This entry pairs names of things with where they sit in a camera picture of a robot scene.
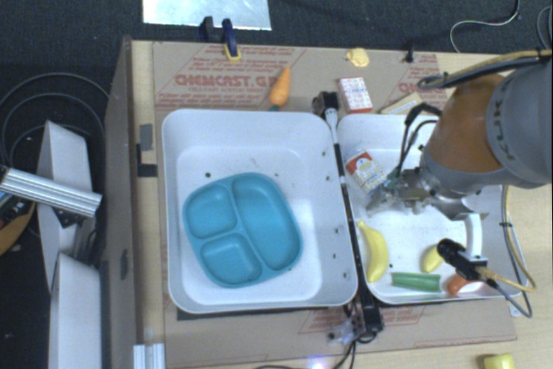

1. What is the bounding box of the yellow block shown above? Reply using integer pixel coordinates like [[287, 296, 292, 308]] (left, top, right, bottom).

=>
[[482, 353, 515, 369]]

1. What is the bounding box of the pale yellow toy food lump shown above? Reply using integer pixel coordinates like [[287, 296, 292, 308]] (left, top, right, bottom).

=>
[[345, 48, 371, 68]]

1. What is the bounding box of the orange carrot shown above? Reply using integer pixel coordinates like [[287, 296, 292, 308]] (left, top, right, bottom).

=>
[[267, 66, 292, 112]]

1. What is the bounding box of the brown cardboard board red print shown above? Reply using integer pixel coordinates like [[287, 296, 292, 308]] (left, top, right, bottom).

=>
[[151, 40, 518, 369]]

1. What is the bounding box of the yellow banana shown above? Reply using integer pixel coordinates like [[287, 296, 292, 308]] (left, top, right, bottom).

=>
[[357, 219, 390, 283]]

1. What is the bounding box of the blue divided plate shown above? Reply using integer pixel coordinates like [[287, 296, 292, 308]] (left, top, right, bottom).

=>
[[181, 172, 304, 289]]

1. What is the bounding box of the black cylinder on white bracket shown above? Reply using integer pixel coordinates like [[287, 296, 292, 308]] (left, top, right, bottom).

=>
[[435, 213, 492, 282]]

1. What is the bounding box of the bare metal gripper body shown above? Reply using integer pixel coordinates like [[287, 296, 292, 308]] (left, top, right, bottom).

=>
[[387, 166, 490, 222]]

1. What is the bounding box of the orange sausage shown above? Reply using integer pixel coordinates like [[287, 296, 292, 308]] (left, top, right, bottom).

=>
[[445, 274, 471, 296]]

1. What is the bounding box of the white plastic tray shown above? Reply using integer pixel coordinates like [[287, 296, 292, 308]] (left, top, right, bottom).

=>
[[336, 112, 524, 306], [161, 108, 360, 315]]

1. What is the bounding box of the small yellow toy food piece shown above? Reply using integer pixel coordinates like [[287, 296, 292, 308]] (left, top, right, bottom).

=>
[[422, 245, 447, 274]]

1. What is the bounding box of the green toy vegetable stick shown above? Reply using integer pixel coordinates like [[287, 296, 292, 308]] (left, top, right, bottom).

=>
[[390, 271, 442, 294]]

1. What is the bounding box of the black block with thin wires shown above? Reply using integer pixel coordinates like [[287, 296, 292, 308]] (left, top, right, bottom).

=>
[[357, 293, 385, 334], [312, 91, 340, 116]]

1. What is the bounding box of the red and white carton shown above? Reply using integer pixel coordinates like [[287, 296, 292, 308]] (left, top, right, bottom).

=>
[[337, 76, 374, 115]]

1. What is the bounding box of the thin black and white rod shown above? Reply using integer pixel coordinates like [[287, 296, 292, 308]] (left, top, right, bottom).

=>
[[326, 107, 369, 309]]

